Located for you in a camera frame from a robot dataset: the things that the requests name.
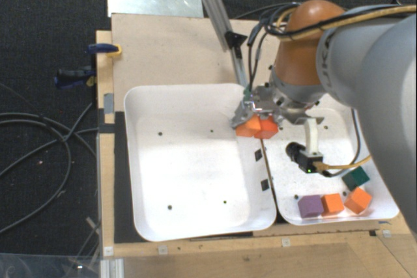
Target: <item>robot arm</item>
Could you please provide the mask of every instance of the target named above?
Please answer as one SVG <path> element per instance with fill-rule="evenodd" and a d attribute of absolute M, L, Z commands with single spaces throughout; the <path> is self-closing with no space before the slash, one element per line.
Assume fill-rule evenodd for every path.
<path fill-rule="evenodd" d="M 328 1 L 313 0 L 292 8 L 283 15 L 291 13 L 286 31 L 296 34 L 278 34 L 284 38 L 269 87 L 251 91 L 232 125 L 251 113 L 268 113 L 277 123 L 304 124 L 309 119 L 305 111 L 325 93 L 355 108 L 375 165 L 417 232 L 416 15 L 410 14 L 415 6 L 377 17 L 374 13 L 393 13 L 398 7 L 344 12 Z M 304 29 L 314 25 L 319 27 L 315 31 Z"/>

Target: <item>black bracket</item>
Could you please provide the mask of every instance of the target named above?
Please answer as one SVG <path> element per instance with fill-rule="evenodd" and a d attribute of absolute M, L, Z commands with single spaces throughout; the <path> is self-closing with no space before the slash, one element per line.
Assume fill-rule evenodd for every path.
<path fill-rule="evenodd" d="M 240 47 L 247 39 L 247 36 L 228 31 L 224 34 L 224 37 L 226 38 L 226 42 L 229 48 L 235 49 L 236 58 L 242 59 L 242 50 Z"/>

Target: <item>yellow cable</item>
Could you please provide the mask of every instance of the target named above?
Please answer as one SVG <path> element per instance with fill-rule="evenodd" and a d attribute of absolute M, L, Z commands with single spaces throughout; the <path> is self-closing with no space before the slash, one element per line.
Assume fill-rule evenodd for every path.
<path fill-rule="evenodd" d="M 365 162 L 368 162 L 371 158 L 372 158 L 371 156 L 367 156 L 365 159 L 362 159 L 359 162 L 352 163 L 350 165 L 339 165 L 339 166 L 328 165 L 327 163 L 316 161 L 316 162 L 313 162 L 313 166 L 316 167 L 318 171 L 326 171 L 327 169 L 350 169 L 350 168 L 355 168 L 355 167 L 359 167 L 360 165 L 363 165 Z"/>
<path fill-rule="evenodd" d="M 329 23 L 327 25 L 323 25 L 320 28 L 313 28 L 308 31 L 303 31 L 301 33 L 291 34 L 291 36 L 277 36 L 278 39 L 281 41 L 287 42 L 292 40 L 299 40 L 301 38 L 310 36 L 315 33 L 322 32 L 327 29 L 336 28 L 336 27 L 342 27 L 344 25 L 351 25 L 353 23 L 363 22 L 367 20 L 372 20 L 376 18 L 381 18 L 383 16 L 388 16 L 392 14 L 399 14 L 399 13 L 408 13 L 408 12 L 416 12 L 417 6 L 416 5 L 407 5 L 407 6 L 401 6 L 401 7 L 392 7 L 392 8 L 384 8 L 380 10 L 375 10 L 370 13 L 366 14 L 360 14 L 358 16 L 355 16 L 353 18 L 347 18 L 344 20 L 340 20 L 338 22 Z M 284 17 L 288 15 L 288 11 L 285 11 L 279 18 L 277 22 L 282 22 Z"/>

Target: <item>purple block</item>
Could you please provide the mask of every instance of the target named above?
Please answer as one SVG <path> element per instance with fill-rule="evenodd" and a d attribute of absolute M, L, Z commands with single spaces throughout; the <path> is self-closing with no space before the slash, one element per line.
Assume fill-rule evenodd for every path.
<path fill-rule="evenodd" d="M 318 217 L 324 212 L 319 195 L 304 196 L 298 201 L 301 218 Z"/>

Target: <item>cube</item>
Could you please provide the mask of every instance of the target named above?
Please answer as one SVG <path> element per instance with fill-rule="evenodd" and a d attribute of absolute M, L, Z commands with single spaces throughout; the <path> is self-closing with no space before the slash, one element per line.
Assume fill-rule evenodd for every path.
<path fill-rule="evenodd" d="M 301 218 L 318 217 L 324 212 L 319 195 L 304 196 L 298 201 Z"/>
<path fill-rule="evenodd" d="M 354 188 L 369 181 L 369 176 L 365 173 L 362 167 L 358 167 L 347 173 L 345 176 L 342 176 L 341 179 L 344 181 L 349 190 L 352 191 Z"/>
<path fill-rule="evenodd" d="M 261 131 L 255 134 L 258 139 L 270 139 L 275 133 L 278 133 L 278 125 L 274 122 L 274 118 L 269 116 L 267 119 L 259 119 L 261 123 Z"/>
<path fill-rule="evenodd" d="M 236 135 L 240 137 L 253 137 L 259 131 L 261 131 L 261 123 L 259 122 L 258 115 L 254 114 L 246 123 L 236 128 Z"/>
<path fill-rule="evenodd" d="M 321 214 L 323 217 L 327 215 L 336 215 L 345 209 L 341 197 L 338 193 L 324 195 L 321 197 L 321 203 L 323 204 L 324 208 L 324 212 Z"/>
<path fill-rule="evenodd" d="M 352 212 L 359 214 L 370 204 L 372 196 L 361 188 L 353 190 L 345 201 L 345 206 Z"/>

